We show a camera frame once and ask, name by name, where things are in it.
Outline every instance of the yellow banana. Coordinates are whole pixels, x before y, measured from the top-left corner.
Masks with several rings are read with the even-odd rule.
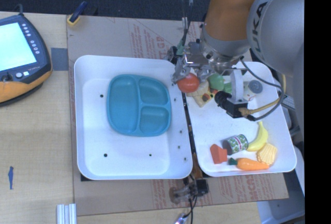
[[[248,148],[246,149],[249,152],[255,152],[261,149],[269,137],[268,131],[264,128],[262,121],[259,121],[258,124],[258,136],[252,142],[248,143]]]

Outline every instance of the blue divided plate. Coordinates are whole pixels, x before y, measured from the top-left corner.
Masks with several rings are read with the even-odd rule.
[[[121,134],[161,135],[171,121],[169,91],[162,82],[150,77],[118,75],[109,84],[107,116],[111,127]]]

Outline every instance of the yellow and black handheld controller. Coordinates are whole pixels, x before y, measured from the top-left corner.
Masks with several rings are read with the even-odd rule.
[[[22,14],[0,20],[0,107],[39,89],[52,73],[44,40]]]

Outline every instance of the wooden table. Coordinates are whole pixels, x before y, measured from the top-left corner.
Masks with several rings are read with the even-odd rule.
[[[16,12],[0,12],[0,19]],[[24,14],[48,48],[67,48],[66,16]],[[68,71],[0,108],[0,223],[55,224],[56,206],[74,203]],[[10,189],[8,172],[13,167]],[[171,224],[188,208],[83,216],[78,224]],[[193,223],[260,223],[256,202],[194,208]]]

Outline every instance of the toy tomato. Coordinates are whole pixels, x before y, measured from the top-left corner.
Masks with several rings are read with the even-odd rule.
[[[200,81],[193,73],[188,73],[185,78],[177,81],[177,85],[183,93],[193,93],[199,88]]]

